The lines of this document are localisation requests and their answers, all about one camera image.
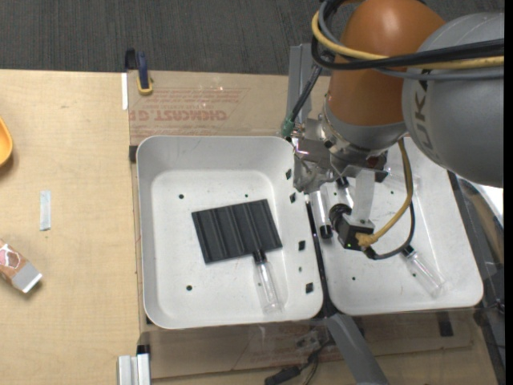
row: blue and yellow clamp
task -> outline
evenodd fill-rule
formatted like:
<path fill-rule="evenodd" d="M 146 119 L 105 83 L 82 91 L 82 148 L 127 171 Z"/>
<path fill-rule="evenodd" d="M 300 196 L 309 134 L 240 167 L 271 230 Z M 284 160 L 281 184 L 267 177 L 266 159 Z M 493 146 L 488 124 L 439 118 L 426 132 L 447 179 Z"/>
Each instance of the blue and yellow clamp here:
<path fill-rule="evenodd" d="M 153 82 L 147 72 L 146 55 L 144 51 L 135 51 L 133 48 L 125 54 L 125 69 L 137 70 L 137 90 L 141 95 L 150 95 L 153 92 Z"/>

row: white plastic tray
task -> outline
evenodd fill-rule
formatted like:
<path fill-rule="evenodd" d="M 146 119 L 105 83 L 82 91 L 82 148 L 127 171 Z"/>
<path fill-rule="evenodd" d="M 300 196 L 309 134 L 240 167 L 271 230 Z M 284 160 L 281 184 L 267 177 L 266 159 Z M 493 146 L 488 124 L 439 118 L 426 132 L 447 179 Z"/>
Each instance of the white plastic tray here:
<path fill-rule="evenodd" d="M 157 326 L 305 320 L 318 313 L 323 298 L 305 198 L 285 175 L 293 169 L 288 142 L 154 136 L 139 146 L 137 168 L 144 308 Z M 268 254 L 285 302 L 284 312 L 273 316 L 258 302 L 252 257 L 205 265 L 192 220 L 194 211 L 261 199 L 269 201 L 283 244 Z"/>
<path fill-rule="evenodd" d="M 446 290 L 432 298 L 408 272 L 402 255 L 372 261 L 358 251 L 343 249 L 336 237 L 321 240 L 329 295 L 333 304 L 350 315 L 472 307 L 483 296 L 483 281 L 460 216 L 447 171 L 425 157 L 410 138 L 405 138 L 414 174 L 416 226 L 411 245 L 431 260 L 448 281 Z M 399 148 L 387 157 L 388 177 L 376 184 L 370 220 L 380 229 L 401 207 L 406 189 Z M 354 191 L 349 179 L 349 198 L 327 184 L 329 206 L 349 202 Z M 375 245 L 379 253 L 398 247 L 410 230 L 410 214 Z"/>

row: transparent bottle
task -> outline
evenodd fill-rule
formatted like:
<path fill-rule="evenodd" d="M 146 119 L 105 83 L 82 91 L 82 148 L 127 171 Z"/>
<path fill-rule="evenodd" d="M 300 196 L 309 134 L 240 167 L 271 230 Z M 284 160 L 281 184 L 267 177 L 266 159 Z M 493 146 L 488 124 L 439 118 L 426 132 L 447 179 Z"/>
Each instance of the transparent bottle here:
<path fill-rule="evenodd" d="M 417 278 L 431 297 L 437 298 L 442 293 L 446 279 L 433 264 L 410 245 L 402 251 L 402 255 L 411 274 Z"/>
<path fill-rule="evenodd" d="M 262 310 L 265 314 L 280 313 L 283 310 L 283 304 L 274 281 L 273 267 L 261 249 L 253 253 L 253 259 L 255 260 L 255 286 Z"/>

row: gray carpet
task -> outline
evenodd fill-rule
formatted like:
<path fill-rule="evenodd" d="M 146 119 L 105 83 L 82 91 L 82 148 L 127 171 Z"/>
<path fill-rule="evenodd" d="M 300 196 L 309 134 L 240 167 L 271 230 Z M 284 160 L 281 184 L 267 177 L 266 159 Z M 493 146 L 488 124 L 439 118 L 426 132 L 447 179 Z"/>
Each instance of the gray carpet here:
<path fill-rule="evenodd" d="M 504 0 L 424 0 L 446 20 Z M 155 70 L 287 74 L 318 0 L 0 0 L 0 68 L 122 71 L 128 47 Z"/>

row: wooden table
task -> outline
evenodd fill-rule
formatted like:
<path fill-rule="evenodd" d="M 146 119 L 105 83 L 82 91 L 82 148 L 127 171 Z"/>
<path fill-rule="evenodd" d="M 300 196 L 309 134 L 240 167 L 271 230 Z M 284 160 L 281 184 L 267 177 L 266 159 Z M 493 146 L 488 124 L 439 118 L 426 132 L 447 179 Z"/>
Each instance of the wooden table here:
<path fill-rule="evenodd" d="M 139 338 L 129 126 L 120 74 L 0 71 L 0 116 L 14 139 L 0 168 L 0 236 L 38 268 L 24 295 L 0 283 L 0 383 L 115 384 Z M 51 229 L 39 193 L 51 191 Z M 465 349 L 378 358 L 392 383 L 495 383 L 483 336 Z M 255 383 L 276 369 L 156 381 Z M 299 384 L 302 379 L 291 381 Z M 326 363 L 311 384 L 354 383 Z"/>

